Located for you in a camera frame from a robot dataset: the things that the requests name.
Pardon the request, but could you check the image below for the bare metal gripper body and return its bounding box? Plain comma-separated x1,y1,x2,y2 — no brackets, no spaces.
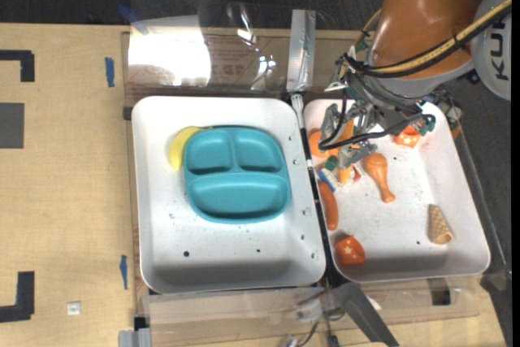
344,99,388,136

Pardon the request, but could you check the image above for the small orange cone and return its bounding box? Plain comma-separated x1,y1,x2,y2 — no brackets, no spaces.
336,165,355,186

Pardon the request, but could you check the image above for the orange toy carrot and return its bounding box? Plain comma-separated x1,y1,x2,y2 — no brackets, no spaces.
307,119,355,160

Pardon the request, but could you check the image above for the brown chicken drumstick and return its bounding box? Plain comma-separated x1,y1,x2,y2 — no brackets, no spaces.
361,151,397,204

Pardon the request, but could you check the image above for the blue and white packet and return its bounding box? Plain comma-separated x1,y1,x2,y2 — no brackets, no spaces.
317,167,338,193

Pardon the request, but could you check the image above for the orange star packet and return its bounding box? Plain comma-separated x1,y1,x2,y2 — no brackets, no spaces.
333,234,366,268
393,125,422,149

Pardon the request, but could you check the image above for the orange sausage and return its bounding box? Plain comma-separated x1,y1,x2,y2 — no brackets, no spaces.
317,180,340,232

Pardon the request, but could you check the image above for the white plastic tray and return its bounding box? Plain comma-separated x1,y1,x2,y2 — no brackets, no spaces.
130,94,327,295
301,98,492,284

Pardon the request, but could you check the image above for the tan ice cream cone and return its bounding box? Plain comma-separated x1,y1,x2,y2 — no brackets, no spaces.
427,203,454,245

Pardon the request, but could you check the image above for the blue divided plate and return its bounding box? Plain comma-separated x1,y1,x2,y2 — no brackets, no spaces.
182,126,293,225

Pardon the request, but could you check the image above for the yellow banana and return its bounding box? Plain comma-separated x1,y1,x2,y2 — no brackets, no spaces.
167,125,213,171

